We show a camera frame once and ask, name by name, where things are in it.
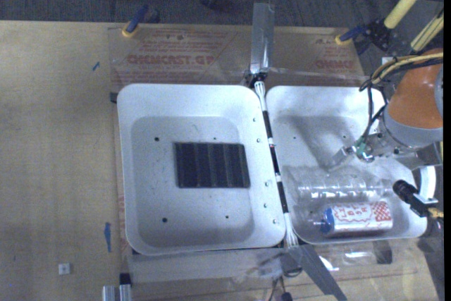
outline black vent grille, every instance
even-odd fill
[[[248,188],[245,147],[231,143],[175,143],[180,188]]]

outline black cable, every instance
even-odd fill
[[[443,14],[444,11],[445,11],[445,7],[443,7],[442,10],[438,12],[436,18],[439,19],[439,17],[442,16],[442,14]]]
[[[374,117],[371,119],[371,124],[373,124],[377,118],[379,118],[383,112],[383,110],[385,109],[385,107],[387,106],[387,104],[384,104],[379,110],[378,112],[374,115]]]
[[[362,85],[359,88],[359,92],[363,92],[370,84],[371,84],[371,79],[372,79],[373,75],[371,74],[369,76],[369,79],[365,80]]]
[[[286,293],[287,290],[285,289],[285,283],[283,282],[283,276],[280,277],[280,284],[282,285],[283,293]]]
[[[279,282],[279,278],[273,281],[273,289],[271,290],[271,294],[269,295],[268,301],[271,301],[273,299],[274,293],[276,291],[277,282]]]
[[[387,99],[387,95],[384,92],[383,87],[378,87],[378,91],[381,92],[382,98],[383,98],[383,102],[384,102],[385,105],[387,105],[388,104],[388,99]]]
[[[368,86],[367,90],[368,90],[368,125],[362,135],[363,138],[368,137],[369,130],[371,128],[371,125],[373,124],[371,120],[373,119],[374,105],[373,105],[373,93],[371,93],[371,85]]]

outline small white cube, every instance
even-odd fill
[[[70,264],[59,264],[58,265],[58,273],[60,275],[70,274]]]

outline clear plastic bottle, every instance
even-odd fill
[[[299,201],[340,199],[377,201],[393,193],[390,180],[377,178],[361,169],[347,166],[328,173],[322,168],[287,167],[285,179],[292,183]]]

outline metal bracket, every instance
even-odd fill
[[[288,249],[288,253],[297,262],[297,265],[307,272],[324,295],[334,295],[339,301],[347,300],[312,245],[293,246]]]
[[[102,290],[102,301],[132,301],[131,285],[120,285],[119,294],[112,285],[104,286]]]
[[[270,4],[254,4],[251,63],[243,80],[248,87],[252,88],[257,80],[264,80],[272,66],[274,14]]]
[[[435,184],[437,183],[437,174],[435,173],[435,167],[421,167],[420,174],[421,187],[418,196],[420,196],[422,199],[433,199],[435,194]]]

